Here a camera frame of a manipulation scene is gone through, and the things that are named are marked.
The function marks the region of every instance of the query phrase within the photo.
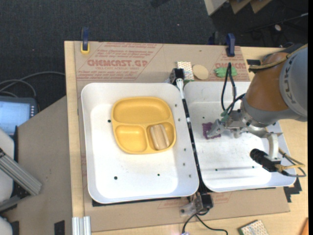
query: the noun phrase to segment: electronic device with screen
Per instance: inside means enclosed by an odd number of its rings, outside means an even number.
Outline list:
[[[0,96],[0,128],[13,136],[20,126],[38,113],[37,102],[31,97]]]

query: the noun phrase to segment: purple object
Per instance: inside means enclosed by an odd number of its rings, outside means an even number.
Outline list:
[[[205,139],[214,139],[214,138],[220,138],[221,137],[220,134],[218,134],[216,136],[213,136],[213,137],[210,137],[210,138],[207,136],[206,132],[210,131],[212,129],[212,125],[213,125],[212,122],[208,122],[208,123],[203,123],[202,124],[203,135],[204,135]]]

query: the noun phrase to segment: yellow divided plate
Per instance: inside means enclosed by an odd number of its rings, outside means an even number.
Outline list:
[[[115,140],[127,153],[163,152],[175,144],[172,111],[158,97],[121,99],[114,103],[111,118]]]

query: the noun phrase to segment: dark floor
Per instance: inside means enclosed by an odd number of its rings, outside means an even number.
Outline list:
[[[64,41],[80,40],[83,26],[89,27],[92,41],[205,45],[218,32],[216,44],[224,44],[231,32],[239,46],[308,42],[308,16],[282,25],[280,35],[268,28],[253,35],[245,33],[249,28],[308,12],[308,0],[273,0],[257,14],[247,5],[236,15],[226,3],[212,16],[208,16],[203,0],[169,0],[160,6],[153,6],[152,1],[0,0],[0,90],[8,79],[42,71],[64,73]],[[26,81],[36,90],[41,109],[66,94],[62,75],[43,74]],[[8,95],[6,92],[19,97],[33,95],[25,84],[12,86],[0,95]]]

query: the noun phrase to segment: blue screen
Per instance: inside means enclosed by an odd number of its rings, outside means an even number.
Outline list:
[[[0,101],[0,128],[8,135],[13,135],[16,126],[29,119],[28,103]]]

